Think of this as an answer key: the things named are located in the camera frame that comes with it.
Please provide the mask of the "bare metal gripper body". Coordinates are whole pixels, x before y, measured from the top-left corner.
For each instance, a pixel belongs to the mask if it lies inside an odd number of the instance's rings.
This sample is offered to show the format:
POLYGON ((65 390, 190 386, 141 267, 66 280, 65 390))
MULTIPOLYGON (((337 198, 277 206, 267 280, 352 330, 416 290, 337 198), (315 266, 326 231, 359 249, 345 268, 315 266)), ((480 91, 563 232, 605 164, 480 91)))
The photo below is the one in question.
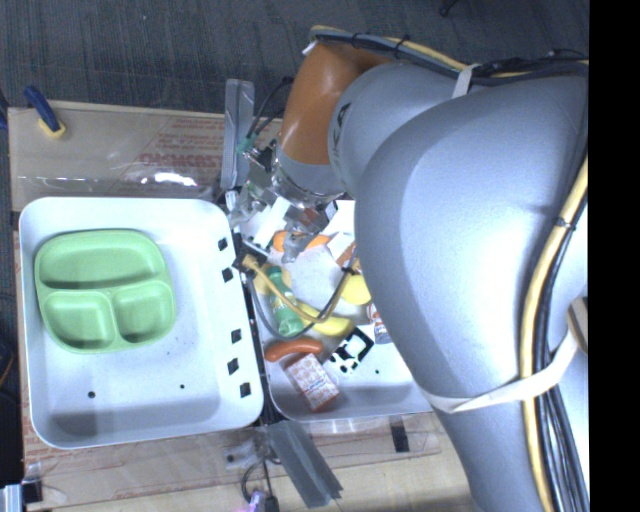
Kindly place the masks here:
POLYGON ((280 202, 288 227, 306 233, 324 229, 334 215, 332 202, 343 184, 328 164, 307 164, 288 156, 278 145, 247 154, 245 195, 250 210, 274 209, 280 202))

